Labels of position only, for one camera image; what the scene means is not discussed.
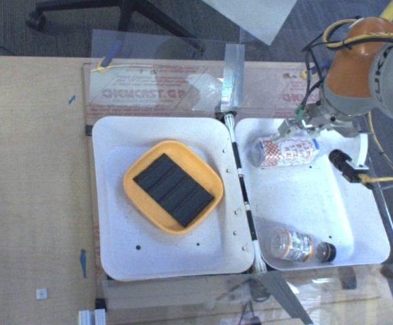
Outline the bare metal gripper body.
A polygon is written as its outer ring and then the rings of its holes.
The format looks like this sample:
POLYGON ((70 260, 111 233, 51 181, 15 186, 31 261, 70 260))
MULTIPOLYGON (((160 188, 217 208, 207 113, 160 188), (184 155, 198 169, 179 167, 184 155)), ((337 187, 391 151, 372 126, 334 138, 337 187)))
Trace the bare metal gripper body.
POLYGON ((299 122, 305 129, 335 131, 343 137, 356 137, 359 130, 354 126, 355 116, 348 116, 332 108, 326 101, 307 104, 299 122))

